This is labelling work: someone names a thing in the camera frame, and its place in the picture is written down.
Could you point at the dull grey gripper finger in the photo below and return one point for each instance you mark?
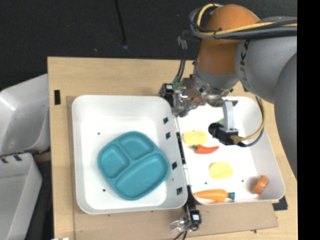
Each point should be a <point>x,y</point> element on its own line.
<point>178,106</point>
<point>190,107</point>

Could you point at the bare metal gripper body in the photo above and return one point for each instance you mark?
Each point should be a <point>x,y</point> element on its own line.
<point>197,94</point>

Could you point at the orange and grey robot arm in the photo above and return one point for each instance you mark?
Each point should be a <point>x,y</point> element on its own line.
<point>225,49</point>

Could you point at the yellow toy food piece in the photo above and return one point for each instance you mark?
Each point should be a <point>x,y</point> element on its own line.
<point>195,137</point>
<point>220,170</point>

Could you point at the green toy food piece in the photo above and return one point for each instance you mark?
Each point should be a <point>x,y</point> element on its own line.
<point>221,121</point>

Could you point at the red chili pepper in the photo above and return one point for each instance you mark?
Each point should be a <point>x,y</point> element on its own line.
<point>206,149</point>

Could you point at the white plastic tray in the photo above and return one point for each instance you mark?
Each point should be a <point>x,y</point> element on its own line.
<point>245,159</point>
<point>125,114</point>

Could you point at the pale wood board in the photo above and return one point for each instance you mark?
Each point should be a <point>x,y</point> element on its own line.
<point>112,76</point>

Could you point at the blue divided plate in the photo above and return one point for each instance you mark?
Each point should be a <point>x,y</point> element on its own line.
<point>135,166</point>

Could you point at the orange carrot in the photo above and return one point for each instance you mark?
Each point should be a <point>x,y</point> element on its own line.
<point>212,195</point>

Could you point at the orange round toy slice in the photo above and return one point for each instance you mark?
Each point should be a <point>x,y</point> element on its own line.
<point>260,184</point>

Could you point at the black cylinder on white bracket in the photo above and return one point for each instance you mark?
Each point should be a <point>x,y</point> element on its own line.
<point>222,134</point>

